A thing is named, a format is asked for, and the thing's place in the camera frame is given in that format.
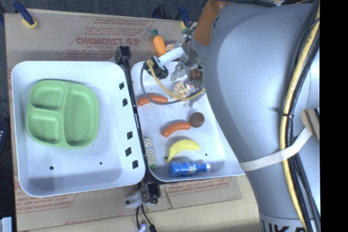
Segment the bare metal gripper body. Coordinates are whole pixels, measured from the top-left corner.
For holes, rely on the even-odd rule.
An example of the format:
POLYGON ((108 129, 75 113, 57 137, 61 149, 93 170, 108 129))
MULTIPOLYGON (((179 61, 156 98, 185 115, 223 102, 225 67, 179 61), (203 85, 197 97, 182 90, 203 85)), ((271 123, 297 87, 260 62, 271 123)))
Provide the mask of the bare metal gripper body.
POLYGON ((185 69, 188 78, 191 81, 202 82, 203 80, 203 60, 195 52, 191 41, 185 41, 182 44, 184 54, 181 57, 181 63, 185 69))

